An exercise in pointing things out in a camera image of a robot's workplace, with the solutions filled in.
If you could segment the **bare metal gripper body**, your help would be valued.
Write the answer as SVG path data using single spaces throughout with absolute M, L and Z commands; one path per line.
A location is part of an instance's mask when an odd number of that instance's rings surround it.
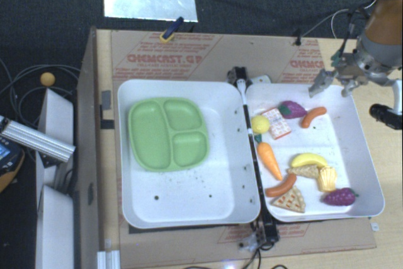
M 367 52 L 353 51 L 334 55 L 336 79 L 343 86 L 361 86 L 369 82 L 379 86 L 389 86 L 389 75 L 397 66 L 381 63 Z

